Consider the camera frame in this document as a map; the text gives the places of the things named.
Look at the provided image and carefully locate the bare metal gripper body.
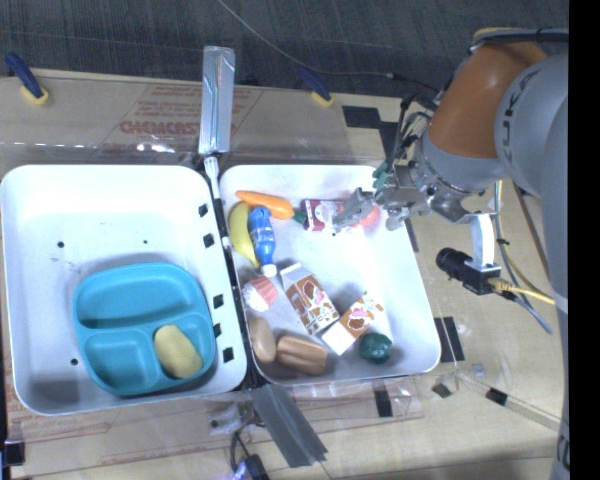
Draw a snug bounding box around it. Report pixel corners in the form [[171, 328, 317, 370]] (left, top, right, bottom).
[[373, 163, 474, 232]]

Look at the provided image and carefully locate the orange round toy fruit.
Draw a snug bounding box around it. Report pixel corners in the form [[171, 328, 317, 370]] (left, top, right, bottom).
[[357, 203, 382, 228]]

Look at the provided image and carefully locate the red and white carton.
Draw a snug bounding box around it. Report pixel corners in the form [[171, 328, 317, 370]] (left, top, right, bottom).
[[301, 197, 349, 233]]

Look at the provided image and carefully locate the white plastic tray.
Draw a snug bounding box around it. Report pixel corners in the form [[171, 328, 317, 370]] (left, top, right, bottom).
[[0, 163, 249, 416], [218, 163, 442, 386]]

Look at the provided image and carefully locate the orange carrot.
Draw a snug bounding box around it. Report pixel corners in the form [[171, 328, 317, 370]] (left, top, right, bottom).
[[235, 189, 309, 227]]

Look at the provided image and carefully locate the blue plastic bottle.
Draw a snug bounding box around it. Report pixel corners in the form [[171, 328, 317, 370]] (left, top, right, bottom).
[[247, 206, 279, 278]]

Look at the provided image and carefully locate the large brown and white carton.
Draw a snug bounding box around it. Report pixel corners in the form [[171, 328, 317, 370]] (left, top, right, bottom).
[[278, 262, 341, 336]]

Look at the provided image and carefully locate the small brown and white carton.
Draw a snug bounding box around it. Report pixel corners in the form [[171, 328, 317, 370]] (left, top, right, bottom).
[[320, 292, 386, 357]]

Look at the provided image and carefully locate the yellow banana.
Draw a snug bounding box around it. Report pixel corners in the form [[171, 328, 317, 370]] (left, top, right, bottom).
[[227, 200, 262, 270]]

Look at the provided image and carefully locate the pink and white cupcake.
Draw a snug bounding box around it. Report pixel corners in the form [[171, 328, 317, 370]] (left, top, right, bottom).
[[241, 275, 280, 314]]

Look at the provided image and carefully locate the green toy broccoli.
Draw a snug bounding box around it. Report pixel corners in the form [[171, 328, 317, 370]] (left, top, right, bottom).
[[358, 331, 394, 366]]

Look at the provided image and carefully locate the brown hot dog bun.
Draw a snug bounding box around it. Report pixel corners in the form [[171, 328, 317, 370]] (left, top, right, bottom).
[[275, 334, 329, 377]]

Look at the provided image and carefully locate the brown toy bread roll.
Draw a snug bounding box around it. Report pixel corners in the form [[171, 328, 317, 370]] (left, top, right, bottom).
[[248, 315, 278, 366]]

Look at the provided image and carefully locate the yellow toy potato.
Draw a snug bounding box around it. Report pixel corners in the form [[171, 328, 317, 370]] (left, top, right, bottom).
[[153, 323, 204, 380]]

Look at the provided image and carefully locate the blue divided plate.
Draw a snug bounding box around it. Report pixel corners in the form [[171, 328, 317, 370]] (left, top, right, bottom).
[[71, 262, 218, 398]]

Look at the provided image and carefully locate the brown cardboard board red print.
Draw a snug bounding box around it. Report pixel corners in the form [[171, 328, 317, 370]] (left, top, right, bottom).
[[0, 67, 564, 480]]

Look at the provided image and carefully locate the black cylinder on white bracket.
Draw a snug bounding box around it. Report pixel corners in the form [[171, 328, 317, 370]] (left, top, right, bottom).
[[435, 212, 503, 297]]

